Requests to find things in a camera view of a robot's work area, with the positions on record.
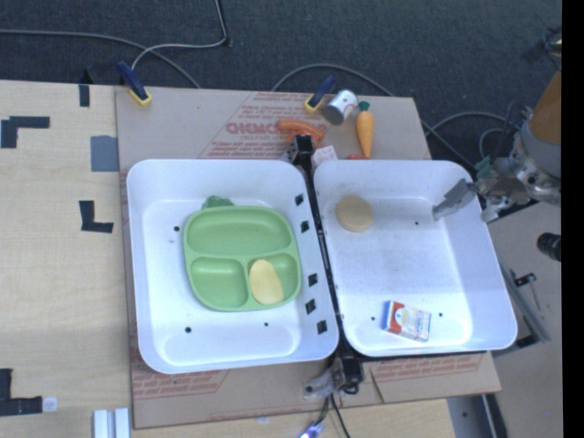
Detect thin black and white rod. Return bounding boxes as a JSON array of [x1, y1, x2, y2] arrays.
[[298, 151, 355, 400]]

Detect yellow oval toy bread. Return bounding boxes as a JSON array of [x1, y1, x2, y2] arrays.
[[247, 258, 286, 306]]

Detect beige round biscuit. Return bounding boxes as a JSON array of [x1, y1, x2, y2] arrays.
[[334, 193, 376, 234]]

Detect white orange and blue carton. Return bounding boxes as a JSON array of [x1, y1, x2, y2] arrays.
[[380, 299, 433, 343]]

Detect black block with thin wires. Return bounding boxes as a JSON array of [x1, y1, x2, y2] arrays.
[[339, 356, 367, 395]]

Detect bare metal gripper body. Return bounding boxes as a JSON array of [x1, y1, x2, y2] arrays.
[[474, 144, 562, 210]]

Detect small silver can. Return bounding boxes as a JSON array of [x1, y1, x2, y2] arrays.
[[321, 89, 360, 127]]

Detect green toy broccoli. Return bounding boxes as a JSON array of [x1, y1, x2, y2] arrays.
[[201, 194, 235, 211]]

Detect white plastic tray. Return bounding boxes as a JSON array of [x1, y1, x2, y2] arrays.
[[312, 158, 519, 359], [126, 158, 340, 376]]

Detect orange toy sausage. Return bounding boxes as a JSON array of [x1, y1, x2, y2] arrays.
[[276, 117, 328, 144]]

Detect orange toy carrot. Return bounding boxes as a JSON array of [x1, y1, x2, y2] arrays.
[[354, 100, 376, 160]]

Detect green divided plate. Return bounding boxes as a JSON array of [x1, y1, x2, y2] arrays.
[[182, 204, 304, 313]]

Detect brown cardboard board red print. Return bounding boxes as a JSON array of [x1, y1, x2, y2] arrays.
[[113, 85, 503, 431]]

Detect small white and pink packet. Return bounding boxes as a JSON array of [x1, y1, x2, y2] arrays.
[[311, 144, 339, 166]]

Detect black cylinder on white bracket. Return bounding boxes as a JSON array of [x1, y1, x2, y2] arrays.
[[537, 231, 563, 263]]

